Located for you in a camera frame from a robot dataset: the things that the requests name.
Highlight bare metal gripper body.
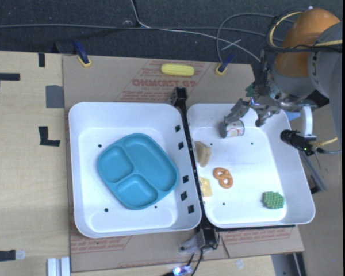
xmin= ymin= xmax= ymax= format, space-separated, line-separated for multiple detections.
xmin=248 ymin=91 xmax=309 ymax=113

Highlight small white can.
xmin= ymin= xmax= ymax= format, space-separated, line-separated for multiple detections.
xmin=218 ymin=119 xmax=246 ymax=139

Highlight white plastic tray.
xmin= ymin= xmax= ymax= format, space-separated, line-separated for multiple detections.
xmin=68 ymin=101 xmax=203 ymax=239
xmin=186 ymin=102 xmax=316 ymax=229

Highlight beige bread slice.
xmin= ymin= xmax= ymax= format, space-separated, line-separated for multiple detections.
xmin=193 ymin=140 xmax=212 ymax=168

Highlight orange pretzel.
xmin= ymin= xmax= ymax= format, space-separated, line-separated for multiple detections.
xmin=212 ymin=167 xmax=234 ymax=189

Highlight yellow corn cob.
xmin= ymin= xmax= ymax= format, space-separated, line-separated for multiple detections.
xmin=160 ymin=63 xmax=196 ymax=78

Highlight yellow cheese slice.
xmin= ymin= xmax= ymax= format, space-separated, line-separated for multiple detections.
xmin=198 ymin=176 xmax=213 ymax=198

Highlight blue divided plate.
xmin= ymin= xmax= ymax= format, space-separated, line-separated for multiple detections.
xmin=96 ymin=132 xmax=180 ymax=211

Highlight brown cardboard board red print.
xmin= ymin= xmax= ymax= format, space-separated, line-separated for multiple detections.
xmin=62 ymin=55 xmax=305 ymax=273

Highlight black cylinder on white bracket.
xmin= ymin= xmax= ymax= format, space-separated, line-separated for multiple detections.
xmin=279 ymin=105 xmax=317 ymax=155

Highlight black block with thin wires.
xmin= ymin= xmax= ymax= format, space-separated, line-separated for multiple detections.
xmin=194 ymin=226 xmax=220 ymax=250
xmin=170 ymin=87 xmax=189 ymax=108

